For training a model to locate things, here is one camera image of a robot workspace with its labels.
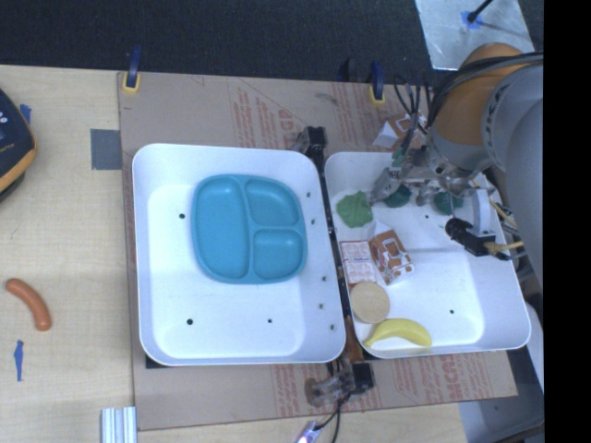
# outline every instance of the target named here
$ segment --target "wooden table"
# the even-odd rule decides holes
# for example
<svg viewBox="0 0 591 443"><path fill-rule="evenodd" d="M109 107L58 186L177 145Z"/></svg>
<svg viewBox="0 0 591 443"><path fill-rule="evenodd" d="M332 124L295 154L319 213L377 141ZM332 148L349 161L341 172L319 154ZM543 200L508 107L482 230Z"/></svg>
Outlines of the wooden table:
<svg viewBox="0 0 591 443"><path fill-rule="evenodd" d="M34 286L53 326L0 293L0 441L99 442L103 408L134 405L121 172L93 170L90 131L118 129L115 71L0 66L31 109L39 154L0 203L0 270ZM24 342L22 380L13 352ZM138 433L139 442L287 442L308 417ZM322 432L319 443L332 439ZM339 443L465 442L457 404L348 413Z"/></svg>

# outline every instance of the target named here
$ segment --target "brown sausage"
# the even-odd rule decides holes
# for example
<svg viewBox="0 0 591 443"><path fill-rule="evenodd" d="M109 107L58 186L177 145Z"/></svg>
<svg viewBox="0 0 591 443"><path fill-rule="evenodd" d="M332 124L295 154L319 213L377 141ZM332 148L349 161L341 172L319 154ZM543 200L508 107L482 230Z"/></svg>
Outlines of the brown sausage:
<svg viewBox="0 0 591 443"><path fill-rule="evenodd" d="M35 327L39 331L46 331L52 327L52 319L47 305L30 285L21 279L9 279L6 281L6 290L22 299L29 306L35 319Z"/></svg>

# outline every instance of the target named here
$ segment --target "white tray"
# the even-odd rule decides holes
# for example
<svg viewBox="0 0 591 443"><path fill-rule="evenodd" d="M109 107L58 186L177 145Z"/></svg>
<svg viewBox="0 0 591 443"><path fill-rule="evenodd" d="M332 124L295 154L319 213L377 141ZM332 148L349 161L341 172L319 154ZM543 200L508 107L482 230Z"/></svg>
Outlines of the white tray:
<svg viewBox="0 0 591 443"><path fill-rule="evenodd" d="M310 159L289 150L153 144L138 151L132 173L139 336L150 358L163 365L319 363L342 352L343 310ZM233 284L201 270L191 199L198 183L216 174L270 177L294 191L308 240L299 275Z"/></svg>
<svg viewBox="0 0 591 443"><path fill-rule="evenodd" d="M336 211L338 201L359 190L368 192L391 160L390 153L339 152L325 166L339 242L369 240L375 221L398 233L415 271L386 286L376 268L377 282L391 299L388 317L418 321L433 340L432 346L425 348L402 338L390 338L377 341L367 351L379 358L398 358L524 346L530 334L530 321L512 262L467 253L445 233L445 223L451 217L430 205L418 207L413 195L401 208L376 203L372 208L374 221L363 227L349 228L343 223ZM486 184L484 176L478 180L481 185ZM466 214L464 219L470 222L471 210L464 204L456 215ZM497 242L504 243L496 214L493 217ZM353 319L357 338L365 340L372 325Z"/></svg>

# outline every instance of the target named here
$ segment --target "cardboard sheet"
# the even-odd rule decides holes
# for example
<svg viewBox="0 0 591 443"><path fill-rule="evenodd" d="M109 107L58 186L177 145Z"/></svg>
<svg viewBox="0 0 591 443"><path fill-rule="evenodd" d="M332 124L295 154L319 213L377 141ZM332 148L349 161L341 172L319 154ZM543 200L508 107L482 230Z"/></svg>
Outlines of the cardboard sheet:
<svg viewBox="0 0 591 443"><path fill-rule="evenodd" d="M313 407L305 383L326 365L161 367L139 342L131 163L150 143L290 149L306 126L324 126L327 157L372 146L403 107L393 87L372 104L367 84L144 73L139 90L118 78L135 405L139 430L330 413ZM474 401L516 394L506 352L372 361L376 387L344 412Z"/></svg>

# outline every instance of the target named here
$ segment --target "yellow banana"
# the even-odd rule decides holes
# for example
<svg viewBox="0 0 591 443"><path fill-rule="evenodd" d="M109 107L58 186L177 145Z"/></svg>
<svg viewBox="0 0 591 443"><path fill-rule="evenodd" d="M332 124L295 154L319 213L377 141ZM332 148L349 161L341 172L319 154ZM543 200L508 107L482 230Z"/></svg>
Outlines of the yellow banana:
<svg viewBox="0 0 591 443"><path fill-rule="evenodd" d="M363 343L370 348L374 342L393 336L405 338L421 346L430 346L432 343L431 335L427 329L408 318L387 318L381 321Z"/></svg>

